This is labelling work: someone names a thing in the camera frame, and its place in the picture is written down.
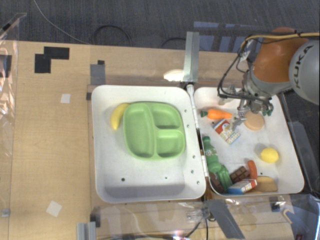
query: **small box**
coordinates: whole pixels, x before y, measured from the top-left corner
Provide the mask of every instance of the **small box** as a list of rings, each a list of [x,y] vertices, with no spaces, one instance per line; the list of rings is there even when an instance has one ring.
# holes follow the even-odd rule
[[[226,119],[219,121],[213,129],[227,142],[232,144],[239,136],[240,133],[230,128],[230,124]]]
[[[228,187],[229,194],[242,195],[257,186],[255,179],[243,179]]]

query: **green plate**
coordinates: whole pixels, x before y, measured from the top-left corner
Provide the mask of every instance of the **green plate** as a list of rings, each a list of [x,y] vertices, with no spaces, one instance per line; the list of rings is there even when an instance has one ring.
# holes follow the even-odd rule
[[[186,147],[179,111],[159,102],[137,102],[123,115],[125,145],[136,158],[161,160],[181,155]]]

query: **white paper square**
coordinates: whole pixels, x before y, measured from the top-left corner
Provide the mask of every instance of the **white paper square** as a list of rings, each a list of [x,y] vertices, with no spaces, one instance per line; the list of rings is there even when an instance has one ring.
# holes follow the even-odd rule
[[[54,217],[58,217],[61,208],[62,208],[61,204],[58,204],[55,201],[51,201],[48,208],[46,209],[46,212]]]
[[[70,103],[71,94],[62,94],[60,103]]]

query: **toy banana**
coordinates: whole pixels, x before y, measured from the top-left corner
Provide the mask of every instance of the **toy banana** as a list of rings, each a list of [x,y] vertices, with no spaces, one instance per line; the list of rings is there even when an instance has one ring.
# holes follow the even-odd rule
[[[110,117],[110,124],[114,130],[118,129],[121,118],[124,115],[124,112],[129,105],[130,105],[129,103],[121,103],[113,110]]]

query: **white tray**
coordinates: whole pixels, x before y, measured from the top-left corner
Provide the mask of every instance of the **white tray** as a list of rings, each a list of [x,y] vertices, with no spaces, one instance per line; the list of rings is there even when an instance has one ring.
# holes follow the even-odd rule
[[[304,177],[290,136],[286,119],[277,96],[272,98],[274,110],[271,116],[264,116],[265,124],[259,131],[248,129],[244,124],[237,127],[241,136],[234,143],[226,143],[213,130],[213,120],[200,117],[203,108],[217,108],[230,113],[236,113],[239,99],[234,99],[223,106],[218,105],[217,88],[202,87],[194,93],[195,105],[198,109],[198,123],[202,136],[209,136],[211,144],[216,148],[219,162],[224,164],[230,173],[241,166],[247,167],[247,161],[253,160],[258,175],[269,176],[277,184],[277,195],[295,194],[304,187]],[[266,163],[260,158],[264,148],[275,148],[279,153],[279,160]]]
[[[204,170],[190,97],[178,87],[102,85],[92,93],[96,191],[108,203],[192,200],[206,189]],[[146,161],[125,146],[123,125],[110,126],[121,103],[162,102],[181,114],[186,148],[178,157]]]

